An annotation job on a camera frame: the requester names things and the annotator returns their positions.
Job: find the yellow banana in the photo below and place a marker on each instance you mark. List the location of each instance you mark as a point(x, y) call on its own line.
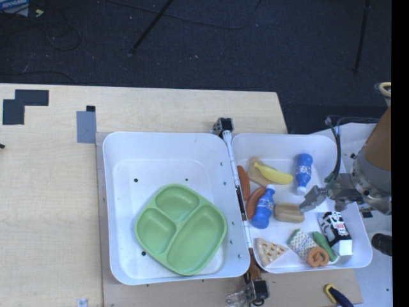
point(276, 174)

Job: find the thin black and white rod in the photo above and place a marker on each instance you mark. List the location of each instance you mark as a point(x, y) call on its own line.
point(231, 158)

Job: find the pizza slice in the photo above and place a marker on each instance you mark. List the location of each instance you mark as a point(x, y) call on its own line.
point(266, 251)

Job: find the blue bottle with white cap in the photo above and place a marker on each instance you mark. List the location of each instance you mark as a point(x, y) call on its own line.
point(263, 208)
point(303, 171)

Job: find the black cylinder on white bracket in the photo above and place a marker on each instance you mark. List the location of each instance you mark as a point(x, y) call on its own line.
point(382, 244)

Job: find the orange sausage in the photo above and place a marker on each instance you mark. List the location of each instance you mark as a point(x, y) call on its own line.
point(244, 181)
point(254, 200)

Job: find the green divided plate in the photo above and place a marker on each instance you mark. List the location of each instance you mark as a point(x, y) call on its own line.
point(191, 241)

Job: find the black and white milk carton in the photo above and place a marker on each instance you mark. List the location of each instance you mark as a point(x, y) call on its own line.
point(337, 232)

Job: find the blue and white box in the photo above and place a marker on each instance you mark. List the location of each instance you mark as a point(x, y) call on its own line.
point(14, 0)

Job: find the dull grey metal gripper finger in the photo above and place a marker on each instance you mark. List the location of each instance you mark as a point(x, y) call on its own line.
point(314, 198)

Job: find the tan hot dog bun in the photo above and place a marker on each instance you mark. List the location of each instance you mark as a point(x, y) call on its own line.
point(287, 213)

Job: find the orange pretzel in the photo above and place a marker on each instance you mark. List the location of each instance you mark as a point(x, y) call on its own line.
point(316, 258)

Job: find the white and green packet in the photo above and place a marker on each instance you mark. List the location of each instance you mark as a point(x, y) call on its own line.
point(302, 243)

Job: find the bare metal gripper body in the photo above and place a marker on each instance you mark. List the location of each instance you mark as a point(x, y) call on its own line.
point(346, 190)

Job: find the white plastic tray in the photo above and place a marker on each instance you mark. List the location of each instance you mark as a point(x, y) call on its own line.
point(159, 149)
point(281, 146)

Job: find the beige bread slice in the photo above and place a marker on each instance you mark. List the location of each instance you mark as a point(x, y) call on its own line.
point(254, 173)

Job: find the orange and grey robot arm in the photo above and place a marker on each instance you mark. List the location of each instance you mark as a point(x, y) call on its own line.
point(380, 139)

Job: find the green pea pod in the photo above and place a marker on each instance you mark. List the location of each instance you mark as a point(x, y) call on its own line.
point(326, 243)

